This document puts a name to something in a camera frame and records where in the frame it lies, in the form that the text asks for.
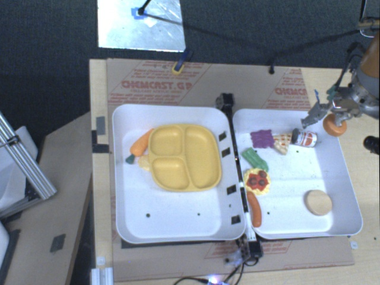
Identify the green pea pod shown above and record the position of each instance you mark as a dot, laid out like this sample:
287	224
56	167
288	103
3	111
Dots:
254	159

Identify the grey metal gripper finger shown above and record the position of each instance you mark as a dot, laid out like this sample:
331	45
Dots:
340	119
313	115

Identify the pizza slice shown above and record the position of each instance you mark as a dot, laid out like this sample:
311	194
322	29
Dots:
282	143

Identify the orange carrot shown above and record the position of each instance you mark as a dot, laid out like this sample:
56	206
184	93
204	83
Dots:
142	143

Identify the orange sausage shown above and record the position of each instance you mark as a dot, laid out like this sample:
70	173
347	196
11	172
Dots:
254	209

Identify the brown cardboard board red print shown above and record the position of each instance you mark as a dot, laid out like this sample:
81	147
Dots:
190	85

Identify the yellow spaghetti with meatballs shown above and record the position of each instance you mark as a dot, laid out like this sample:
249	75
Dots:
257	182

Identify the white plastic tray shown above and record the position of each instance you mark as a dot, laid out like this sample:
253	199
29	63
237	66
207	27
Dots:
297	174
178	212

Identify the purple grapes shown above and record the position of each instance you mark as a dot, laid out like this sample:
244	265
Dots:
262	139

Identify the red and white can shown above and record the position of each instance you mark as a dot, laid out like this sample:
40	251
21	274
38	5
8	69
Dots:
305	138

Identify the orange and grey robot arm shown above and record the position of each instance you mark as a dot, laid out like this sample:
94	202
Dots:
371	61

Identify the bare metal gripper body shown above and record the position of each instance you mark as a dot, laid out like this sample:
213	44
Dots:
360	102

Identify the round beige biscuit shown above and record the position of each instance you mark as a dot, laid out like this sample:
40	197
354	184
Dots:
317	202

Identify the thin black and white rod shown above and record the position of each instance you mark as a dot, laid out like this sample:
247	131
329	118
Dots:
237	162

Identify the yellow divided plate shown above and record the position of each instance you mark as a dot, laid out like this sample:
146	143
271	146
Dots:
190	159

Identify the pale yellow toy food piece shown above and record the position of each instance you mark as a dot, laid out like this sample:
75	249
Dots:
144	162

